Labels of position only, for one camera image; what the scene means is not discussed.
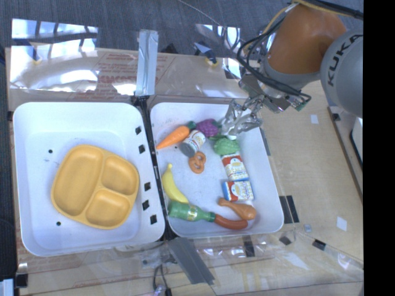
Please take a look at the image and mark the green bottle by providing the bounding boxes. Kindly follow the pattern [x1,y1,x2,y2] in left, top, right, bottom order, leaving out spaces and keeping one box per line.
[168,200,216,223]

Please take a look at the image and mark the green broccoli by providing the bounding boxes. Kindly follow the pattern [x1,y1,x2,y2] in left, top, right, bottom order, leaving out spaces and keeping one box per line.
[213,137,241,157]

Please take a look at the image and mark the brown chicken drumstick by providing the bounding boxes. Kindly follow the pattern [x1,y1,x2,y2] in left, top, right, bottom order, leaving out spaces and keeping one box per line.
[218,197,257,221]

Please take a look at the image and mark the purple grapes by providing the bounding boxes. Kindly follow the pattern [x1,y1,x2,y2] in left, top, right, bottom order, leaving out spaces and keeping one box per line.
[196,118,222,138]

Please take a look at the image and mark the yellow banana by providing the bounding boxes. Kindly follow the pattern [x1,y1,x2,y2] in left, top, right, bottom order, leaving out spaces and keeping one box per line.
[161,163,189,205]

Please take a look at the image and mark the yellow divided plate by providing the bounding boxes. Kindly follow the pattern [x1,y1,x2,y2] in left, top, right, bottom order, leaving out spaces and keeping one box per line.
[50,144,140,230]

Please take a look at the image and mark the white plastic tray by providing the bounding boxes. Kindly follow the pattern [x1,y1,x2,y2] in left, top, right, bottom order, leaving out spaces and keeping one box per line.
[12,101,166,257]
[149,101,285,239]

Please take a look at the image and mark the red sausage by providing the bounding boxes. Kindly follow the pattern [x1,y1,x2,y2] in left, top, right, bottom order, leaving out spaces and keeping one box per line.
[214,214,249,230]

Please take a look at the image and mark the small white can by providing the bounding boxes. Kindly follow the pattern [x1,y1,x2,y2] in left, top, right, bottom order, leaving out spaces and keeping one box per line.
[178,129,207,158]

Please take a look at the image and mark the white and red carton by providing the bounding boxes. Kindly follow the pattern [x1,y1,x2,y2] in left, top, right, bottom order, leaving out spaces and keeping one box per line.
[221,153,249,181]
[221,180,255,202]

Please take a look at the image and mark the brown cardboard board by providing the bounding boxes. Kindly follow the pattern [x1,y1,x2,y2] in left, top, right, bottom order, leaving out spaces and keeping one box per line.
[5,46,280,296]

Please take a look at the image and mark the orange pretzel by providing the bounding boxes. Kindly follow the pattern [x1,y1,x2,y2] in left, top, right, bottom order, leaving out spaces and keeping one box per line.
[188,151,207,175]

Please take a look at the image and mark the orange carrot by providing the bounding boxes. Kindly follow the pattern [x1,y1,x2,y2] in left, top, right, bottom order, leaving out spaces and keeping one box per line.
[156,121,198,150]

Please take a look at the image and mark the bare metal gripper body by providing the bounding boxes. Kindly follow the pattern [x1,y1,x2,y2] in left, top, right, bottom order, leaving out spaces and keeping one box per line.
[239,74,297,114]

